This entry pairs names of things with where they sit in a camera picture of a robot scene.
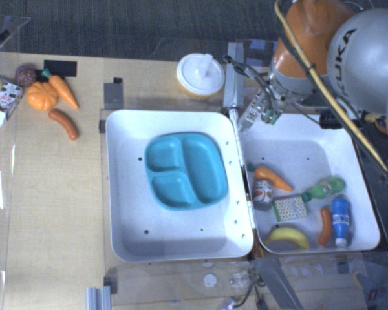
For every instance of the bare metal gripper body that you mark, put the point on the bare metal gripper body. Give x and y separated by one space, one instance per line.
253 111

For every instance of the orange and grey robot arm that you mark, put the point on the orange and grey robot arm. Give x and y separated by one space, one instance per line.
359 53

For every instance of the white plastic tray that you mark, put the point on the white plastic tray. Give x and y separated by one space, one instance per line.
294 150
132 221

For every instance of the yellow cup with white lid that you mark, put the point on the yellow cup with white lid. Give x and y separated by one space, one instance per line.
200 73

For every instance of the orange carrot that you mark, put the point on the orange carrot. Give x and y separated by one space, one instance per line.
63 89
271 176

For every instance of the blue divided plate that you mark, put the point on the blue divided plate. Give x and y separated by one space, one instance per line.
200 166

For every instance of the orange and white can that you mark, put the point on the orange and white can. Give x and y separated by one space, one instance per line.
262 194

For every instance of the yellow patterned carton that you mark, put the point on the yellow patterned carton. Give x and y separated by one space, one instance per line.
290 208

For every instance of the green bottle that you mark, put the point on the green bottle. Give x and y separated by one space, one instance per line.
326 187

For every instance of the yellow banana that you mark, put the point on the yellow banana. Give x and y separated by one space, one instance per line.
289 234

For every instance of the orange sausage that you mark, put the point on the orange sausage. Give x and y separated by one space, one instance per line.
64 124
325 226

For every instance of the blue bottle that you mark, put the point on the blue bottle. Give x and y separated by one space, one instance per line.
340 220

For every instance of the orange pumpkin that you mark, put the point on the orange pumpkin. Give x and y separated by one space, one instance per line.
42 96

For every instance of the dark purple round fruit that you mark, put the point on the dark purple round fruit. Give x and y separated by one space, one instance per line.
25 75

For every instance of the white cow print carton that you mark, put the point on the white cow print carton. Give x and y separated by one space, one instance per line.
4 103

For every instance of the black cylinder on white bracket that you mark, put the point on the black cylinder on white bracket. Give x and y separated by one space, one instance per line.
330 121

